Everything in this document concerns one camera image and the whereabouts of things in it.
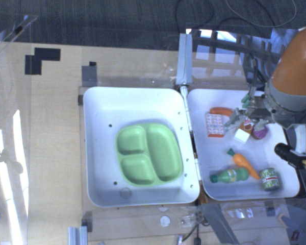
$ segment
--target glass panel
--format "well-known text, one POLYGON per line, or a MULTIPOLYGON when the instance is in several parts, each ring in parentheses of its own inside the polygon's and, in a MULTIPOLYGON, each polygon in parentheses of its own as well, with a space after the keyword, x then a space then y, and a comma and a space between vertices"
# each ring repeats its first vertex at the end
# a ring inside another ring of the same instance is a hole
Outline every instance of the glass panel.
MULTIPOLYGON (((297 32, 296 30, 267 29, 257 30, 252 27, 241 26, 205 26, 205 30, 188 30, 193 37, 192 53, 192 80, 189 90, 195 88, 213 89, 235 89, 247 90, 248 84, 252 80, 252 68, 250 59, 258 60, 259 81, 258 89, 264 89, 264 83, 271 77, 285 46, 297 32)), ((117 30, 109 31, 97 29, 98 32, 111 35, 118 35, 117 30)), ((152 33, 131 33, 130 37, 140 37, 143 39, 147 35, 152 37, 152 33)), ((111 47, 83 47, 82 51, 82 86, 79 89, 79 114, 81 128, 81 161, 82 161, 82 200, 83 200, 83 224, 91 230, 88 233, 89 241, 93 244, 98 241, 120 238, 135 238, 149 236, 176 235, 190 231, 192 225, 186 228, 182 226, 180 219, 187 219, 190 212, 195 211, 195 207, 181 205, 150 205, 136 207, 116 207, 103 208, 96 206, 89 198, 87 161, 86 161, 86 138, 84 121, 84 102, 82 97, 89 87, 133 87, 133 88, 170 88, 177 89, 176 70, 178 64, 179 36, 165 36, 166 44, 159 50, 148 48, 149 50, 111 48, 111 47)), ((121 110, 120 105, 115 106, 115 110, 121 110)), ((102 118, 102 113, 96 109, 94 120, 102 118)), ((114 124, 107 124, 107 127, 114 127, 114 124)), ((99 184, 118 185, 119 182, 106 182, 97 176, 99 184)), ((130 192, 123 192, 125 197, 130 192)), ((236 233, 239 233, 240 241, 245 242, 245 232, 239 230, 247 224, 249 229, 250 218, 254 217, 256 224, 261 221, 265 224, 264 228, 269 228, 271 220, 274 224, 274 231, 280 233, 280 238, 287 237, 287 230, 275 219, 280 213, 288 215, 288 209, 284 201, 278 206, 275 216, 268 218, 268 207, 264 202, 237 202, 224 201, 220 203, 222 213, 236 233)), ((211 235, 212 229, 202 228, 202 232, 211 235)), ((251 234, 252 240, 262 239, 265 243, 269 242, 267 236, 251 234)))
POLYGON ((251 60, 258 61, 257 89, 264 90, 285 47, 297 33, 291 29, 205 26, 193 35, 193 83, 190 88, 246 90, 251 84, 251 60))
MULTIPOLYGON (((96 32, 98 37, 101 34, 111 39, 118 38, 119 41, 121 40, 119 36, 124 34, 125 30, 97 28, 96 32)), ((97 85, 173 88, 178 61, 179 36, 136 30, 126 32, 128 36, 123 39, 126 46, 130 48, 82 48, 82 66, 89 66, 90 62, 97 64, 97 85), (158 48, 150 47, 152 39, 161 42, 158 48), (142 42, 142 48, 147 49, 137 49, 132 46, 132 42, 138 40, 142 42)))
POLYGON ((34 15, 0 13, 0 52, 15 41, 36 19, 37 16, 34 15))
POLYGON ((11 42, 30 41, 35 19, 0 13, 0 244, 27 244, 31 76, 25 59, 32 48, 11 42))

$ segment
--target small white label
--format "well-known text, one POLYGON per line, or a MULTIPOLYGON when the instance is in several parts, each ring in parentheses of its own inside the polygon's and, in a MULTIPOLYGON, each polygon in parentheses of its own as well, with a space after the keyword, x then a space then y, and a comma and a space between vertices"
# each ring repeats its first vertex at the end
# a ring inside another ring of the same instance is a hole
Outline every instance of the small white label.
POLYGON ((228 170, 228 175, 230 178, 230 182, 236 182, 237 181, 237 173, 234 169, 229 169, 228 170))
POLYGON ((160 224, 162 227, 168 227, 171 223, 171 220, 168 216, 162 216, 160 218, 160 224))
POLYGON ((160 207, 159 210, 162 212, 166 212, 169 208, 168 207, 160 207))

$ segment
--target toy carrot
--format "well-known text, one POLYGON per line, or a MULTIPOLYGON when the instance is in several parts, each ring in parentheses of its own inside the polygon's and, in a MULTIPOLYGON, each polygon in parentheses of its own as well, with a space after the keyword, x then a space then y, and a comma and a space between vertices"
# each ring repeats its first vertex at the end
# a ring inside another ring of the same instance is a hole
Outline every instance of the toy carrot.
POLYGON ((237 164, 239 167, 246 168, 249 172, 249 175, 253 176, 255 179, 257 180, 260 179, 259 174, 256 172, 253 166, 251 166, 249 161, 247 161, 247 159, 242 154, 235 153, 233 149, 230 149, 227 153, 233 156, 235 164, 237 164))

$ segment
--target bottle label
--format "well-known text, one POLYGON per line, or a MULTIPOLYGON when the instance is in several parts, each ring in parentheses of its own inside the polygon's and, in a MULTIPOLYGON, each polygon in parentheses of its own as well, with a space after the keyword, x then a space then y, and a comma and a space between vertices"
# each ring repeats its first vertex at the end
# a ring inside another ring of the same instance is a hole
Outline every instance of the bottle label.
POLYGON ((228 175, 230 178, 230 182, 235 182, 237 180, 237 174, 236 171, 234 169, 229 169, 228 170, 228 175))
POLYGON ((264 179, 262 179, 262 182, 264 184, 264 183, 267 183, 267 182, 272 181, 272 180, 277 180, 277 176, 264 178, 264 179))

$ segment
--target metal bracket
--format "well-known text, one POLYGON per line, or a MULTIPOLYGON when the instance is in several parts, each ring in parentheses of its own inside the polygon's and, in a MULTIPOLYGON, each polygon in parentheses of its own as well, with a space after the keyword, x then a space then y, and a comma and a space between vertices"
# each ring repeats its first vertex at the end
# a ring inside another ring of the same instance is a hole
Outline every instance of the metal bracket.
POLYGON ((192 55, 193 55, 192 35, 180 34, 177 76, 175 81, 177 85, 186 85, 186 84, 191 84, 193 82, 192 55))
POLYGON ((80 228, 69 227, 68 245, 88 245, 87 227, 86 226, 80 228))
POLYGON ((196 166, 196 171, 197 171, 197 178, 198 178, 199 181, 201 181, 202 180, 202 176, 200 174, 198 159, 195 159, 195 166, 196 166))
POLYGON ((224 124, 225 131, 227 132, 232 128, 239 127, 239 125, 245 121, 245 117, 245 111, 236 108, 229 117, 229 121, 224 124))
POLYGON ((182 95, 182 97, 184 99, 184 104, 185 104, 185 109, 186 109, 186 116, 187 116, 187 121, 188 121, 188 129, 189 129, 189 132, 192 132, 193 131, 192 121, 190 119, 189 107, 188 107, 188 102, 187 102, 188 89, 187 89, 186 86, 180 87, 180 94, 182 95))
POLYGON ((210 223, 213 231, 222 244, 240 244, 229 223, 222 214, 219 204, 206 203, 202 205, 202 212, 204 218, 210 223))
POLYGON ((96 62, 90 62, 89 66, 82 66, 82 86, 97 86, 97 67, 96 62))

